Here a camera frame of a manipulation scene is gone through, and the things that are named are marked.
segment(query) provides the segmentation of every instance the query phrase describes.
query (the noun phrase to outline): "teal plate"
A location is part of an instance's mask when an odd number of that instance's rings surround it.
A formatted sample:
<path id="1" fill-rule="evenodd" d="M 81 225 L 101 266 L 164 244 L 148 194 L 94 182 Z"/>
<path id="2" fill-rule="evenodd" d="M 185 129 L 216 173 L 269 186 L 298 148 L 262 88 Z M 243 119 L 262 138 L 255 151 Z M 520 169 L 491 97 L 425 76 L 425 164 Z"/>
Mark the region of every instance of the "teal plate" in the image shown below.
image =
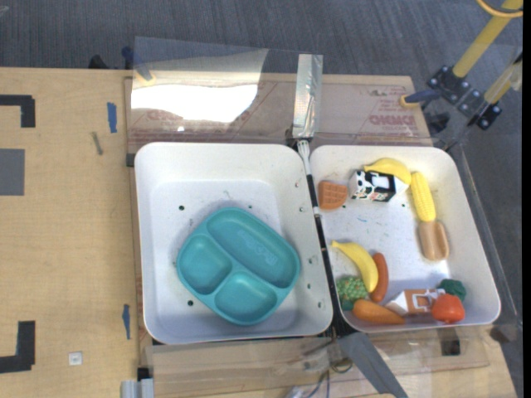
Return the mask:
<path id="1" fill-rule="evenodd" d="M 184 286 L 231 323 L 266 320 L 299 277 L 299 256 L 276 231 L 236 207 L 212 213 L 177 257 Z"/>

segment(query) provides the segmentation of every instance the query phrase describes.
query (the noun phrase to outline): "wooden board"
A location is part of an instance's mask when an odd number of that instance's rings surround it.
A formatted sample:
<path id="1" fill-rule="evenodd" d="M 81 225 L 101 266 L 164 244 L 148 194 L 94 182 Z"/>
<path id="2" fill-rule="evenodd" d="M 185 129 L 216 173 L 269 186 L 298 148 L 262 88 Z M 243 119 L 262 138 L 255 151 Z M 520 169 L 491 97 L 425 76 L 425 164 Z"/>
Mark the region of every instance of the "wooden board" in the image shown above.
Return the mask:
<path id="1" fill-rule="evenodd" d="M 22 129 L 20 109 L 0 106 L 0 148 L 25 149 L 24 196 L 0 196 L 0 356 L 15 354 L 19 321 L 36 323 L 35 365 L 0 374 L 2 396 L 117 396 L 136 377 L 127 74 L 0 68 L 0 94 L 31 95 L 37 107 L 37 126 Z M 69 365 L 71 352 L 81 365 Z"/>

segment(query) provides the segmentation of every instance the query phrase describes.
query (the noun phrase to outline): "orange toy food block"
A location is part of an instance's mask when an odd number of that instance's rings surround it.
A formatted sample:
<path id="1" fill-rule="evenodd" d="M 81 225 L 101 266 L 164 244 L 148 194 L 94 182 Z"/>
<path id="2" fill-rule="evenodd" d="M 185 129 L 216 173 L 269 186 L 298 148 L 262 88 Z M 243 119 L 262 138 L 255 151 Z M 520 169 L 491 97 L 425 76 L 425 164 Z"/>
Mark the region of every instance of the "orange toy food block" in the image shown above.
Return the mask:
<path id="1" fill-rule="evenodd" d="M 348 189 L 342 184 L 320 182 L 318 200 L 321 209 L 337 209 L 347 200 Z"/>
<path id="2" fill-rule="evenodd" d="M 430 313 L 435 300 L 444 293 L 444 289 L 406 289 L 385 307 L 402 316 Z"/>

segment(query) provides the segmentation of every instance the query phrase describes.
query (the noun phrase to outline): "gray carpet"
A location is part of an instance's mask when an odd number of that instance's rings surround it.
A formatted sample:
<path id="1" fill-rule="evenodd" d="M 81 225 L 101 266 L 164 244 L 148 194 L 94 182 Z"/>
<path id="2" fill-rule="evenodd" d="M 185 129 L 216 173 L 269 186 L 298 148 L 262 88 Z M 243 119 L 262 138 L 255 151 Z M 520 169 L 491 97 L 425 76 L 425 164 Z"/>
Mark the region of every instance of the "gray carpet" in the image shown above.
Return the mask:
<path id="1" fill-rule="evenodd" d="M 122 47 L 151 36 L 319 53 L 325 73 L 409 75 L 417 90 L 458 61 L 490 19 L 474 0 L 0 0 L 2 6 L 0 66 L 86 68 L 97 54 L 123 68 Z M 486 90 L 522 45 L 520 18 L 467 79 Z M 509 90 L 499 105 L 503 113 L 490 129 L 474 126 L 460 143 L 509 279 L 499 325 L 522 396 L 522 94 Z M 426 110 L 465 122 L 444 102 Z"/>

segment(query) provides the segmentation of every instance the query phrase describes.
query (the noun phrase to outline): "black corner marker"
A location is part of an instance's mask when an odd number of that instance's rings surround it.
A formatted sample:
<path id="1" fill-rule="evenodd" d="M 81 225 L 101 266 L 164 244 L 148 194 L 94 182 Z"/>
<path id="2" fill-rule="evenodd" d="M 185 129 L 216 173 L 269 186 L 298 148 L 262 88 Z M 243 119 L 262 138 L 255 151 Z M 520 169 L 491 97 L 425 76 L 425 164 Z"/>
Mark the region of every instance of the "black corner marker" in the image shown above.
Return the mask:
<path id="1" fill-rule="evenodd" d="M 17 353 L 0 357 L 0 374 L 28 371 L 35 364 L 35 322 L 18 322 Z"/>
<path id="2" fill-rule="evenodd" d="M 20 106 L 21 128 L 35 128 L 35 99 L 30 95 L 0 95 L 0 106 Z"/>

